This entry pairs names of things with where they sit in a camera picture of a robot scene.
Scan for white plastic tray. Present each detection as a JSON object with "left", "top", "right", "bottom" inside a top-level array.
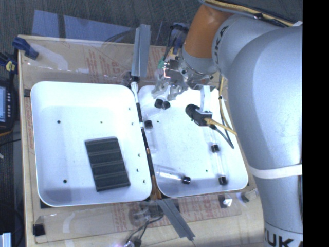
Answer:
[
  {"left": 30, "top": 80, "right": 153, "bottom": 207},
  {"left": 138, "top": 84, "right": 249, "bottom": 198}
]

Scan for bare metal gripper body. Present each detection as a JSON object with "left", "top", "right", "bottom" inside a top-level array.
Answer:
[{"left": 161, "top": 59, "right": 214, "bottom": 89}]

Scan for black block with thin wires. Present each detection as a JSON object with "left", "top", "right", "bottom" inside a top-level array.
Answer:
[
  {"left": 122, "top": 70, "right": 141, "bottom": 86},
  {"left": 142, "top": 201, "right": 165, "bottom": 219}
]

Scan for thin black and white rod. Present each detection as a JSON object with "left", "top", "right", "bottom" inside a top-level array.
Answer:
[{"left": 130, "top": 81, "right": 162, "bottom": 202}]

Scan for black ribbed rectangular pad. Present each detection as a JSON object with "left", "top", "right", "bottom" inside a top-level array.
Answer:
[{"left": 84, "top": 136, "right": 131, "bottom": 192}]

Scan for black cylinder on white bracket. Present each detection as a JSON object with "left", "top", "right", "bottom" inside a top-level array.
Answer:
[{"left": 185, "top": 85, "right": 214, "bottom": 127}]

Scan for brown cardboard board red print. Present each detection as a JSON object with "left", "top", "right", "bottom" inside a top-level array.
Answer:
[{"left": 19, "top": 36, "right": 258, "bottom": 244}]

